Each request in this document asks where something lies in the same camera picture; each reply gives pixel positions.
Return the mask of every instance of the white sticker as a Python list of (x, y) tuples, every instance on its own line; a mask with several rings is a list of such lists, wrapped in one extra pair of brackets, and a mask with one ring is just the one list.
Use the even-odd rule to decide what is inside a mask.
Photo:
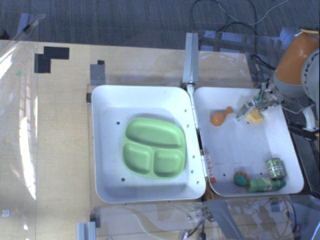
[(10, 217), (10, 210), (2, 210), (2, 217), (3, 218)]

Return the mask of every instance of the table surface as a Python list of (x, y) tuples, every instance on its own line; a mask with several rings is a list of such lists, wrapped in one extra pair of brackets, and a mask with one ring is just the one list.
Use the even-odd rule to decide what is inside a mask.
[[(184, 50), (38, 43), (39, 54), (43, 53), (44, 46), (68, 47), (69, 59), (52, 59), (51, 73), (38, 74), (36, 209), (23, 215), (15, 207), (25, 206), (22, 200), (30, 194), (25, 191), (13, 198), (16, 179), (0, 181), (1, 189), (12, 189), (0, 193), (1, 208), (11, 211), (10, 217), (4, 223), (0, 222), (1, 239), (5, 240), (12, 236), (26, 239), (26, 232), (19, 230), (23, 226), (23, 216), (36, 218), (33, 222), (28, 220), (28, 227), (30, 231), (34, 229), (40, 240), (76, 239), (76, 224), (89, 221), (92, 169), (86, 94), (91, 64), (105, 61), (107, 84), (178, 86), (182, 78)], [(30, 65), (34, 63), (33, 59), (30, 58)], [(253, 87), (244, 54), (199, 52), (200, 85), (208, 81), (211, 86)], [(4, 163), (9, 165), (11, 161), (8, 158)], [(163, 231), (143, 215), (139, 217), (138, 212), (123, 208), (105, 204), (108, 215), (118, 217), (119, 223), (112, 230), (109, 228), (109, 232), (115, 233), (114, 240), (178, 239), (181, 233), (181, 224), (176, 229)], [(177, 218), (185, 216), (178, 211), (172, 213), (176, 213)], [(130, 230), (124, 230), (124, 227), (130, 228), (130, 223), (135, 232), (128, 238)], [(206, 232), (215, 236), (214, 239), (225, 239), (217, 223), (207, 223)]]

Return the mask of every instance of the dark floor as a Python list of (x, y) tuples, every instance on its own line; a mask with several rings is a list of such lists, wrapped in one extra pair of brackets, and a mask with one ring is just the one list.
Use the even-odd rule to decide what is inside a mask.
[[(46, 14), (38, 40), (48, 42), (184, 49), (193, 30), (196, 0), (0, 0), (0, 28), (15, 36), (26, 14)], [(246, 0), (219, 0), (244, 23), (255, 21)], [(285, 0), (251, 0), (258, 20)], [(319, 27), (320, 0), (290, 0), (256, 25), (259, 35), (278, 37), (283, 27)], [(194, 30), (217, 30), (226, 14), (215, 2), (201, 1), (193, 10)], [(243, 25), (228, 32), (247, 33)]]

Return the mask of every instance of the green bottle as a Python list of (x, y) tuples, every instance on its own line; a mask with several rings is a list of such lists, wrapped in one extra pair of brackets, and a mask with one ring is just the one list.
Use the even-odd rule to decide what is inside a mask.
[(269, 192), (276, 191), (284, 187), (286, 183), (283, 179), (257, 178), (249, 179), (246, 185), (248, 192)]

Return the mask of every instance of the green can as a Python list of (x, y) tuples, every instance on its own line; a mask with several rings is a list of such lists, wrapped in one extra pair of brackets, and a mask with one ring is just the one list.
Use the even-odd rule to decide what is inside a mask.
[(272, 180), (283, 179), (286, 176), (284, 166), (280, 158), (271, 158), (265, 162), (269, 177)]

